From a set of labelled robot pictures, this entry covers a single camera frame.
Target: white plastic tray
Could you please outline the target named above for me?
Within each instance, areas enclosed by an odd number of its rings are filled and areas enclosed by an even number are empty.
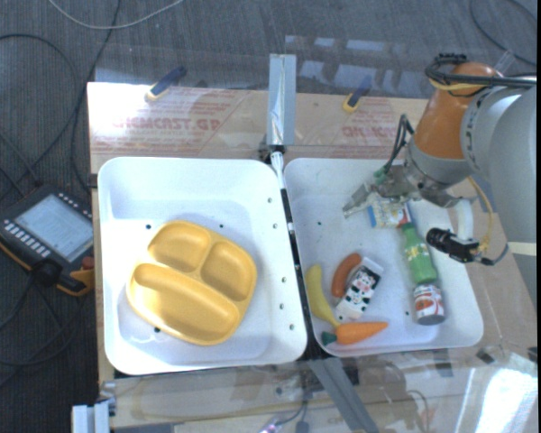
[[[299,358],[307,333],[289,234],[273,170],[258,161],[119,157],[98,173],[105,351],[132,375]],[[163,223],[184,219],[239,244],[258,280],[236,332],[193,345],[140,318],[124,295],[134,266]]]
[[[383,267],[384,273],[369,307],[360,320],[387,321],[379,334],[353,345],[330,344],[331,355],[359,356],[410,350],[472,346],[483,334],[483,321],[464,265],[431,250],[439,273],[446,320],[421,326],[413,319],[412,285],[402,252],[402,233],[394,228],[372,228],[366,210],[344,218],[342,207],[384,161],[295,159],[285,169],[285,180],[297,234],[303,272],[320,263],[323,291],[331,305],[330,282],[339,262],[359,251]],[[428,202],[409,205],[417,229],[452,229],[448,212]],[[312,317],[316,340],[332,328]]]

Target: dark floor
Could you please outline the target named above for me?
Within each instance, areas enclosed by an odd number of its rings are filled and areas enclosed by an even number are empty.
[[[81,22],[108,26],[135,22],[176,0],[55,1]],[[326,93],[351,89],[329,76],[329,66],[376,60],[380,72],[421,73],[439,52],[495,64],[511,51],[516,59],[508,73],[532,72],[536,18],[537,0],[187,0],[109,31],[72,22],[47,0],[0,0],[0,210],[37,181],[89,199],[81,92],[95,75],[150,81],[173,59],[185,59],[194,67],[187,85],[265,88],[268,56],[282,52],[297,54],[299,66],[322,63],[322,77],[301,70],[298,84]],[[316,38],[335,42],[322,49]],[[361,48],[349,52],[348,41]],[[383,55],[373,57],[370,51],[381,46]],[[381,80],[373,93],[426,97],[429,89],[422,81]],[[25,283],[26,273],[0,250],[0,322]],[[0,333],[0,432],[69,431],[71,406],[95,401],[94,312],[92,294],[79,302],[38,284],[29,289]],[[67,321],[63,338],[38,355]],[[60,349],[42,364],[14,364]]]

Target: orange carrot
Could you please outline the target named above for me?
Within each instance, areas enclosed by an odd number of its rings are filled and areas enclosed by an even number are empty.
[[[335,329],[336,343],[350,345],[360,342],[381,332],[388,325],[388,323],[382,321],[343,323]]]
[[[335,274],[333,275],[333,282],[331,282],[331,294],[338,299],[342,298],[346,289],[346,279],[349,276],[351,270],[361,262],[361,256],[355,252],[347,256],[336,267]]]

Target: yellow plate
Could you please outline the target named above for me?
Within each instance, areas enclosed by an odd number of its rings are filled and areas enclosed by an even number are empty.
[[[197,345],[215,345],[240,325],[257,271],[239,245],[203,226],[172,221],[153,237],[155,263],[140,263],[126,288],[134,310],[153,326]]]

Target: red and white can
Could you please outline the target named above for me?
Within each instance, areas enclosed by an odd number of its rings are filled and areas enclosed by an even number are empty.
[[[413,289],[415,318],[418,324],[433,326],[445,320],[441,289],[435,284],[421,284]]]

